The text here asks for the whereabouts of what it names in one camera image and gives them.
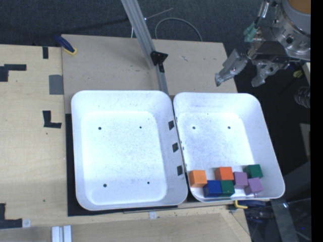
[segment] black clamp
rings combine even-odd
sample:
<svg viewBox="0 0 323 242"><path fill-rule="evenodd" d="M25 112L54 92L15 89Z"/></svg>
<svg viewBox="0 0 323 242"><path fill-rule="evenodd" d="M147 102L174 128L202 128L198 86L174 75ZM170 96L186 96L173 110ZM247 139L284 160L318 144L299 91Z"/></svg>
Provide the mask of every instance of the black clamp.
<svg viewBox="0 0 323 242"><path fill-rule="evenodd" d="M159 66L159 71L161 73L164 73L164 66L163 66L163 62L165 61L165 59L167 58L168 54L165 53L161 53L161 52L157 52L157 51L153 51L150 53L150 57L152 59L153 65Z"/></svg>
<svg viewBox="0 0 323 242"><path fill-rule="evenodd" d="M0 204L0 229L5 228L21 228L22 219L6 220L5 219L5 206L6 204Z"/></svg>

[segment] black carpet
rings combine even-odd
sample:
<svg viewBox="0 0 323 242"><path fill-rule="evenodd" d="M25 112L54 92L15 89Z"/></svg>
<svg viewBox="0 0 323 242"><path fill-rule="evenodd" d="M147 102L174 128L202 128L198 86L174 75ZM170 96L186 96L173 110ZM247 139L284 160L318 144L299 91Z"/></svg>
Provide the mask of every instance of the black carpet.
<svg viewBox="0 0 323 242"><path fill-rule="evenodd" d="M257 16L262 0L138 0L153 38L157 23L176 17L193 24L203 41L222 42L229 55L245 51L243 30ZM172 10L152 17L167 9ZM268 13L269 25L274 14ZM131 25L120 0L0 0L0 43L56 46L55 34L130 37ZM198 41L196 32L178 21L163 22L158 38ZM306 162L300 123L310 123L310 110L294 101L306 78L294 80L294 69L280 70L266 84L253 88L251 64L236 77L238 92L250 93L262 105L268 130L283 174Z"/></svg>

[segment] red-orange block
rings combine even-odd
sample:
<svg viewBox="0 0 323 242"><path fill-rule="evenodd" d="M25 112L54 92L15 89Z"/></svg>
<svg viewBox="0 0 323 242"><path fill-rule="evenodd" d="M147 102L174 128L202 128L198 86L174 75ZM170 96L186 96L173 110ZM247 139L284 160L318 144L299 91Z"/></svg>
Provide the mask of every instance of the red-orange block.
<svg viewBox="0 0 323 242"><path fill-rule="evenodd" d="M234 180L231 167L218 167L214 173L216 180Z"/></svg>
<svg viewBox="0 0 323 242"><path fill-rule="evenodd" d="M188 174L188 178L190 179L190 186L192 188L202 188L207 184L205 170L192 170Z"/></svg>

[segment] green block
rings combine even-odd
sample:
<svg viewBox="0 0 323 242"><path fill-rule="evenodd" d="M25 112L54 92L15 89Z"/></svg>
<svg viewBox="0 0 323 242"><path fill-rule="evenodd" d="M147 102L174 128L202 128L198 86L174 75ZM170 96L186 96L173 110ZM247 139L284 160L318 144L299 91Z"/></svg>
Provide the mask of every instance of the green block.
<svg viewBox="0 0 323 242"><path fill-rule="evenodd" d="M254 178L254 177L262 178L263 177L261 167L259 164L248 165L243 169L243 172L247 173L248 178Z"/></svg>
<svg viewBox="0 0 323 242"><path fill-rule="evenodd" d="M221 189L222 189L222 197L230 197L236 191L234 190L234 185L232 180L221 180Z"/></svg>

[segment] colored block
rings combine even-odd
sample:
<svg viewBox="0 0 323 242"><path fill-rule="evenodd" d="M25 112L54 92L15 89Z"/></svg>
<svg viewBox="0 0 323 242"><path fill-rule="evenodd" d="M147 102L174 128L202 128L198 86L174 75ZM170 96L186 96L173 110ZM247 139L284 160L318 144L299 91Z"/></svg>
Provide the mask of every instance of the colored block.
<svg viewBox="0 0 323 242"><path fill-rule="evenodd" d="M263 190L260 178L254 177L248 179L248 186L244 189L246 195L255 194Z"/></svg>
<svg viewBox="0 0 323 242"><path fill-rule="evenodd" d="M231 167L218 167L214 173L216 180L234 180Z"/></svg>
<svg viewBox="0 0 323 242"><path fill-rule="evenodd" d="M229 197L235 193L233 181L231 180L221 180L221 189L222 189L222 195L223 197Z"/></svg>
<svg viewBox="0 0 323 242"><path fill-rule="evenodd" d="M259 164L248 165L243 169L243 172L247 173L248 178L254 178L254 177L262 178L263 177L261 167Z"/></svg>
<svg viewBox="0 0 323 242"><path fill-rule="evenodd" d="M234 176L234 188L242 189L248 186L248 176L245 172L233 172Z"/></svg>
<svg viewBox="0 0 323 242"><path fill-rule="evenodd" d="M202 188L207 184L205 170L192 170L188 174L188 178L192 188Z"/></svg>
<svg viewBox="0 0 323 242"><path fill-rule="evenodd" d="M208 180L207 184L203 186L205 197L219 197L222 195L221 181Z"/></svg>

